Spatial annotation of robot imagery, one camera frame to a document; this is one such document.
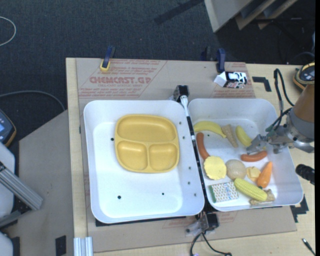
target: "black floor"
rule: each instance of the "black floor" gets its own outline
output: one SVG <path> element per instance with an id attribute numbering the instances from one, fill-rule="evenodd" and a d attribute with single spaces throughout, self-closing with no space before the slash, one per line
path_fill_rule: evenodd
<path id="1" fill-rule="evenodd" d="M 199 61 L 206 47 L 226 61 L 303 65 L 314 60 L 315 0 L 298 0 L 272 24 L 239 30 L 231 19 L 213 33 L 201 0 L 1 0 L 0 109 L 18 141 L 67 108 L 67 57 Z"/>

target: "banana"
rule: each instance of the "banana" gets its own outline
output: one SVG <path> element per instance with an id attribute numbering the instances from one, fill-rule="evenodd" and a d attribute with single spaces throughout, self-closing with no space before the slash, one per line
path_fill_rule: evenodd
<path id="1" fill-rule="evenodd" d="M 223 138 L 227 137 L 224 132 L 222 131 L 222 128 L 219 124 L 212 122 L 212 121 L 200 121 L 197 122 L 193 126 L 194 132 L 200 132 L 200 131 L 211 131 L 216 134 L 221 135 Z"/>
<path id="2" fill-rule="evenodd" d="M 245 130 L 240 125 L 235 128 L 235 134 L 243 145 L 246 147 L 251 145 L 252 139 L 246 134 Z"/>

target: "wooden table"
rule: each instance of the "wooden table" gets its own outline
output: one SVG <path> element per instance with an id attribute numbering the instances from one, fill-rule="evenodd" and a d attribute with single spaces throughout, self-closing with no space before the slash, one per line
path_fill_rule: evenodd
<path id="1" fill-rule="evenodd" d="M 192 66 L 194 62 L 189 61 L 187 64 Z M 292 77 L 295 74 L 295 68 L 299 66 L 292 65 L 270 65 L 270 64 L 247 64 L 246 65 L 250 78 L 265 77 L 268 79 L 272 92 L 266 92 L 263 83 L 252 82 L 256 98 L 266 99 L 271 102 L 279 114 L 278 98 L 274 89 L 273 71 L 280 69 L 289 99 L 295 103 L 301 90 L 297 88 Z M 80 117 L 78 102 L 78 85 L 77 85 L 77 67 L 75 58 L 66 59 L 67 75 L 67 96 L 68 96 L 68 114 L 69 114 L 69 133 L 70 133 L 70 157 L 71 157 L 71 176 L 72 176 L 72 198 L 73 198 L 73 224 L 74 236 L 76 238 L 85 238 L 88 236 L 84 176 L 82 165 L 82 146 L 81 136 L 79 134 Z M 284 109 L 289 108 L 289 104 L 284 102 Z M 315 167 L 315 155 L 308 154 L 296 148 L 291 149 L 291 156 L 294 165 L 304 164 L 312 168 Z M 219 251 L 231 252 L 232 255 L 312 255 L 307 247 L 303 244 L 302 238 L 305 238 L 311 247 L 316 249 L 316 226 L 315 226 L 315 186 L 309 181 L 300 178 L 300 182 L 305 194 L 309 211 L 306 214 L 298 216 L 296 223 L 297 231 L 278 234 L 267 234 L 259 236 L 248 236 L 240 238 L 229 238 L 211 241 L 211 245 Z M 175 245 L 163 245 L 154 247 L 145 247 L 129 250 L 109 251 L 95 253 L 97 256 L 141 256 L 141 255 L 177 255 L 188 256 L 190 244 L 181 243 Z M 201 256 L 218 255 L 206 245 L 205 242 L 197 242 L 193 248 L 194 253 Z"/>

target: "yellow round food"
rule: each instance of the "yellow round food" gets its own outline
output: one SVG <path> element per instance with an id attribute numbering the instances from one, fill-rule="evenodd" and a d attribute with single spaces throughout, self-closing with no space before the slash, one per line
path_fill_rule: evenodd
<path id="1" fill-rule="evenodd" d="M 235 178 L 244 179 L 247 175 L 246 166 L 237 159 L 230 159 L 225 163 L 226 175 L 234 180 Z"/>
<path id="2" fill-rule="evenodd" d="M 251 167 L 246 168 L 246 174 L 247 174 L 248 178 L 250 180 L 252 180 L 253 182 L 257 181 L 260 173 L 261 173 L 261 171 L 257 167 L 251 166 Z"/>
<path id="3" fill-rule="evenodd" d="M 220 180 L 226 177 L 227 167 L 225 162 L 218 156 L 209 156 L 204 161 L 206 175 L 212 180 Z"/>

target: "pen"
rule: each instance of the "pen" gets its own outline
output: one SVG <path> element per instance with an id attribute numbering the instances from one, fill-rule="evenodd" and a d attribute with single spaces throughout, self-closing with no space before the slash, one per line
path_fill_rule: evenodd
<path id="1" fill-rule="evenodd" d="M 316 255 L 316 253 L 314 252 L 314 250 L 312 250 L 310 244 L 307 242 L 306 239 L 302 238 L 302 241 L 304 242 L 305 246 L 313 253 L 313 255 Z"/>

